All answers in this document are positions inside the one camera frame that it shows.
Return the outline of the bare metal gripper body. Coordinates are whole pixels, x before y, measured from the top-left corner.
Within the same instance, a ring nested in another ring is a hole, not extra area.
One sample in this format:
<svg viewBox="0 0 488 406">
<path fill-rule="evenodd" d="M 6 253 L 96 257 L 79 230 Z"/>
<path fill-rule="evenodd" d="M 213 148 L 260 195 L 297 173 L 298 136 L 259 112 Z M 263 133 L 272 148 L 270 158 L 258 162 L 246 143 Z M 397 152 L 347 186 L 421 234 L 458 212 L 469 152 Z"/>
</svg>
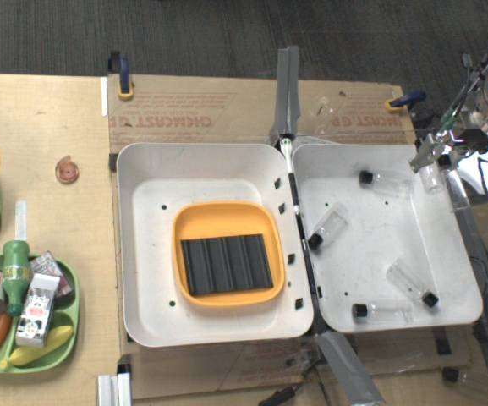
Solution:
<svg viewBox="0 0 488 406">
<path fill-rule="evenodd" d="M 462 138 L 474 150 L 488 150 L 488 96 L 471 96 L 463 106 L 461 117 L 464 125 Z"/>
</svg>

